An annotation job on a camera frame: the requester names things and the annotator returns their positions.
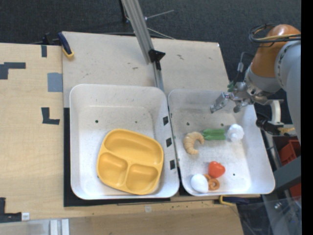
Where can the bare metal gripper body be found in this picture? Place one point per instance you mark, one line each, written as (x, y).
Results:
(244, 94)

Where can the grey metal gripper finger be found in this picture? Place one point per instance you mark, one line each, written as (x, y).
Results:
(240, 105)
(220, 101)

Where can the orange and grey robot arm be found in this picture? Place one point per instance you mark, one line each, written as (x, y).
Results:
(266, 57)

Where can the white turnip with green leaves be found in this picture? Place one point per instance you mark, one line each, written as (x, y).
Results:
(235, 132)

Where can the beige toy croissant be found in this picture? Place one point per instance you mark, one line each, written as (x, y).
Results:
(189, 142)

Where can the white plastic tray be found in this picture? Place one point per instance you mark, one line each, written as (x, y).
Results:
(88, 170)
(252, 170)

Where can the red toy pepper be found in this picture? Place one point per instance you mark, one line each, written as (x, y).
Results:
(216, 169)

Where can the brown toy pretzel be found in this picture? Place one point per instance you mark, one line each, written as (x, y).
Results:
(214, 184)

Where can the white toy egg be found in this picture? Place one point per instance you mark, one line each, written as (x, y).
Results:
(199, 183)

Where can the yellow divided plate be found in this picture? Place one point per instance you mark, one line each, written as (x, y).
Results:
(132, 153)

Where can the pale flat board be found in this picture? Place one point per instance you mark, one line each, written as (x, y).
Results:
(110, 57)

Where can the black cylinder on white bracket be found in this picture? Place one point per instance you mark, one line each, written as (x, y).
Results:
(269, 126)

